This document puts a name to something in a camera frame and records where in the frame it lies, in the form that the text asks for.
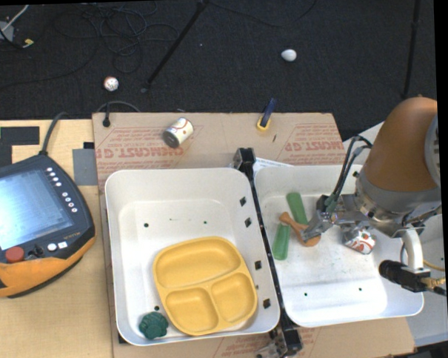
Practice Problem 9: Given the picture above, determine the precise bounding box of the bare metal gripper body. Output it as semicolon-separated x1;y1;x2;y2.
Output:
316;195;398;242

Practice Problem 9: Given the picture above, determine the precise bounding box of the brown drumstick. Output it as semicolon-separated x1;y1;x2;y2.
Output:
278;210;323;249

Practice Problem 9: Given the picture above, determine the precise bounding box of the white can with orange print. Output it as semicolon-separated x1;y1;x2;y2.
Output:
342;227;378;257

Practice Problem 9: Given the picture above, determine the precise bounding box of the green stick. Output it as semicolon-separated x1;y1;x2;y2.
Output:
285;191;310;227
270;222;293;262

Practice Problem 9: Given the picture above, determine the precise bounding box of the thin black rod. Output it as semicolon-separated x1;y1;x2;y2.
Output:
245;163;293;336

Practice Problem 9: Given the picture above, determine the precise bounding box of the white plastic tray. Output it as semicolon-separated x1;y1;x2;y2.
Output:
253;159;427;330
104;163;283;348

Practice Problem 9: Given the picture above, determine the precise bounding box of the yellow divided plate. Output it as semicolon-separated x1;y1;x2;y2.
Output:
150;234;261;339

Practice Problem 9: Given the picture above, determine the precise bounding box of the brown cardboard board red print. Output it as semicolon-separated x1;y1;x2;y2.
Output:
90;99;417;358

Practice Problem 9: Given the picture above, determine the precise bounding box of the white can with red print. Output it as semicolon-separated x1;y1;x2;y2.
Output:
161;116;195;149

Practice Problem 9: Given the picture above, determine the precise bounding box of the green broccoli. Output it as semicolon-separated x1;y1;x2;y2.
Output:
137;311;170;342

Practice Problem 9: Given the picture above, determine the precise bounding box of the black cylinder on white bracket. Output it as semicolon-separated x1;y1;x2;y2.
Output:
377;227;434;294

